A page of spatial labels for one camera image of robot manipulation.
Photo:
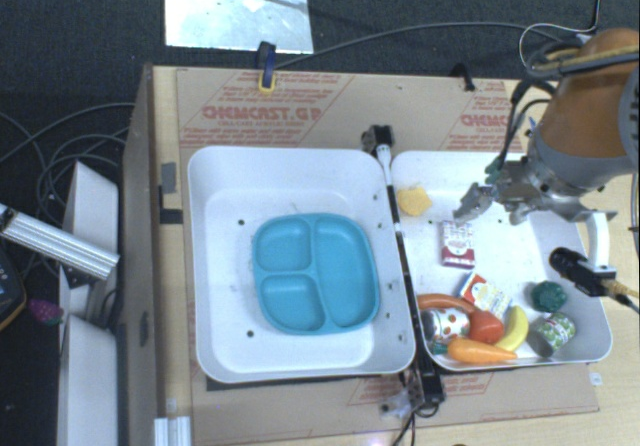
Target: green can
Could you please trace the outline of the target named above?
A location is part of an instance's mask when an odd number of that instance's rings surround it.
[[[532,327],[527,342],[541,357],[551,357],[576,335],[576,325],[564,313],[551,316]]]

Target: white tray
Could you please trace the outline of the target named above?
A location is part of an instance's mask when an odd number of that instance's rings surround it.
[[[382,169],[355,150],[207,147],[188,168],[196,350],[202,369],[227,383],[396,373],[415,340]],[[380,308],[344,333],[281,332],[260,311],[251,242],[269,219],[335,213],[368,236]]]
[[[407,258],[416,294],[446,293],[458,295],[468,269],[442,266],[438,223],[451,220],[452,211],[474,181],[484,181],[484,167],[495,153],[407,151],[393,161],[392,174],[396,190],[422,186],[433,206],[420,217],[401,215]],[[530,286],[545,280],[560,284],[568,301],[561,312],[576,324],[576,336],[549,359],[538,357],[525,343],[517,350],[518,359],[499,365],[469,365],[446,355],[434,360],[452,371],[486,370],[571,362],[595,362],[611,349],[611,330],[602,302],[590,298],[561,279],[548,263],[557,247],[584,253],[575,224],[551,212],[534,212],[518,225],[509,224],[509,216],[498,204],[472,222],[475,235],[474,270],[493,283],[521,306],[529,321],[543,313],[531,307],[527,297]]]

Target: black device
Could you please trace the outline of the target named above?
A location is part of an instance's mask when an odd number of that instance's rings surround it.
[[[24,309],[27,293],[6,252],[0,248],[0,331]]]

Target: yellow sponge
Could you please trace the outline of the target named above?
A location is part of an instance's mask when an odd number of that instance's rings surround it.
[[[400,209],[412,217],[419,217],[433,204],[421,186],[398,190],[396,197]]]

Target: can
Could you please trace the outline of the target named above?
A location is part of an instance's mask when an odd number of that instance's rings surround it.
[[[446,345],[454,338],[469,335],[469,316],[460,309],[425,309],[421,318],[427,341]]]
[[[541,357],[551,357],[576,335],[576,325],[564,313],[553,313],[532,327],[527,342]]]

